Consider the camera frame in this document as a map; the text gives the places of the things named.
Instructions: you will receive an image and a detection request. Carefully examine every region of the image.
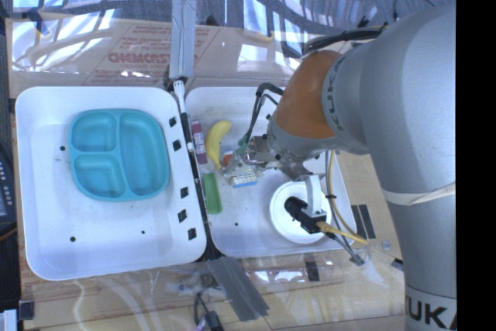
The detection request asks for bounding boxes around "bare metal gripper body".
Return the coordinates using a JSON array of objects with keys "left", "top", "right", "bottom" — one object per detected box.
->
[{"left": 240, "top": 134, "right": 281, "bottom": 169}]

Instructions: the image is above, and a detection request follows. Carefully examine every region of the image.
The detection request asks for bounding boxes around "blue and white carton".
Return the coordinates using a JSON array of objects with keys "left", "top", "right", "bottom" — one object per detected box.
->
[{"left": 231, "top": 171, "right": 259, "bottom": 189}]

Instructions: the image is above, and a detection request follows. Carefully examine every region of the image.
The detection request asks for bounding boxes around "yellow banana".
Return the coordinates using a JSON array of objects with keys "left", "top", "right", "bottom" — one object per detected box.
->
[{"left": 205, "top": 119, "right": 233, "bottom": 171}]

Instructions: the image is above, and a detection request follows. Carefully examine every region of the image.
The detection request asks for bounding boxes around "green bottle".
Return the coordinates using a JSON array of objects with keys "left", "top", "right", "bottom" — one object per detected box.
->
[{"left": 202, "top": 171, "right": 224, "bottom": 215}]

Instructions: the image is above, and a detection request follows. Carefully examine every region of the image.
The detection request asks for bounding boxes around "white plastic tray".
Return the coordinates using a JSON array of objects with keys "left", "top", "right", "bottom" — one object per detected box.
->
[
  {"left": 14, "top": 85, "right": 208, "bottom": 281},
  {"left": 184, "top": 85, "right": 358, "bottom": 259}
]

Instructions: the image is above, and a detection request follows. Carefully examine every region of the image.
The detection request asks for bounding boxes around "white bowl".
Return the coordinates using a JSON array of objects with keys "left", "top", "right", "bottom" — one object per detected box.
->
[{"left": 269, "top": 181, "right": 333, "bottom": 245}]

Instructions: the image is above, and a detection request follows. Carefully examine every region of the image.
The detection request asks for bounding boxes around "blue divided plate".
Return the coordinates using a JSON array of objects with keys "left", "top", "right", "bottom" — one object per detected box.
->
[{"left": 68, "top": 108, "right": 171, "bottom": 202}]

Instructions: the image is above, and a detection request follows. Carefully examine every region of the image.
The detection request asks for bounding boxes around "brown cardboard board, red print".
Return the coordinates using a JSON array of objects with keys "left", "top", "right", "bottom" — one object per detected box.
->
[{"left": 5, "top": 17, "right": 406, "bottom": 331}]

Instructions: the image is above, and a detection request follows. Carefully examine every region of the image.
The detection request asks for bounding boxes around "black cylinder on white bracket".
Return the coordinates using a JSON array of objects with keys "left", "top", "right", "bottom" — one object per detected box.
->
[{"left": 284, "top": 173, "right": 329, "bottom": 236}]

